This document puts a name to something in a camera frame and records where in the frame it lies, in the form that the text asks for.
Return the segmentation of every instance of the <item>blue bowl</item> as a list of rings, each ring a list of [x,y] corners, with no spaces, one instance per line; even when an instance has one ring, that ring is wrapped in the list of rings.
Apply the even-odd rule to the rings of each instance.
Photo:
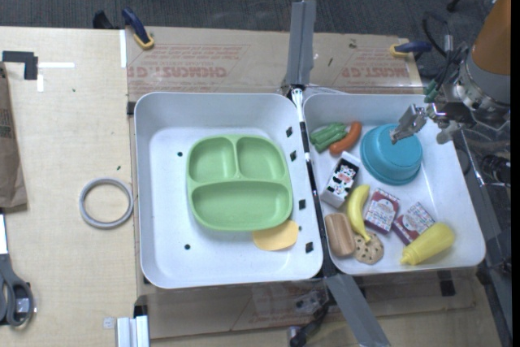
[[[396,126],[384,124],[370,130],[361,142],[361,159],[364,167],[377,180],[390,185],[403,185],[417,176],[423,148],[415,135],[393,145],[390,131]]]

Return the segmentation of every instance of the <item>tape roll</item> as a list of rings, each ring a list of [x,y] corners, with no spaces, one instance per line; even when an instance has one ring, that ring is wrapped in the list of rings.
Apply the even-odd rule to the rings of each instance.
[[[127,196],[128,208],[125,211],[125,213],[117,220],[107,221],[107,222],[99,221],[99,220],[96,220],[94,217],[92,217],[89,213],[87,213],[87,210],[85,209],[85,198],[87,197],[87,194],[94,187],[97,187],[98,185],[115,185],[116,187],[121,189]],[[87,183],[87,185],[85,187],[83,187],[83,189],[81,190],[79,203],[80,203],[81,217],[83,217],[83,220],[87,224],[89,224],[95,228],[104,228],[104,229],[115,228],[115,227],[118,227],[119,225],[123,224],[126,220],[128,220],[128,218],[132,214],[132,210],[133,210],[132,190],[122,180],[118,180],[117,178],[111,178],[109,176],[103,176],[101,178],[96,178],[95,180],[91,180],[90,182]]]

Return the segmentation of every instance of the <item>green plate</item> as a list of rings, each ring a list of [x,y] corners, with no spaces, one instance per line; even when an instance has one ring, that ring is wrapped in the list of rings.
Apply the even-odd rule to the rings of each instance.
[[[204,138],[188,154],[188,199],[200,224],[214,230],[273,228],[293,209],[285,157],[260,136]]]

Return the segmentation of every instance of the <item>yellow bottle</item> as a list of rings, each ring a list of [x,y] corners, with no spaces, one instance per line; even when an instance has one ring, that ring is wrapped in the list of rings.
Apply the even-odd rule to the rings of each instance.
[[[417,265],[447,249],[454,241],[455,235],[450,227],[444,223],[434,223],[403,249],[401,263]]]

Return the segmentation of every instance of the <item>yellow banana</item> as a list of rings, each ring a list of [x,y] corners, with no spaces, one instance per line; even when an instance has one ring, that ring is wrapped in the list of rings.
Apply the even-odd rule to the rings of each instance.
[[[363,220],[363,206],[368,198],[371,187],[367,184],[355,187],[347,198],[347,217],[349,218],[352,229],[363,236],[368,243],[371,237],[365,230],[365,222]]]

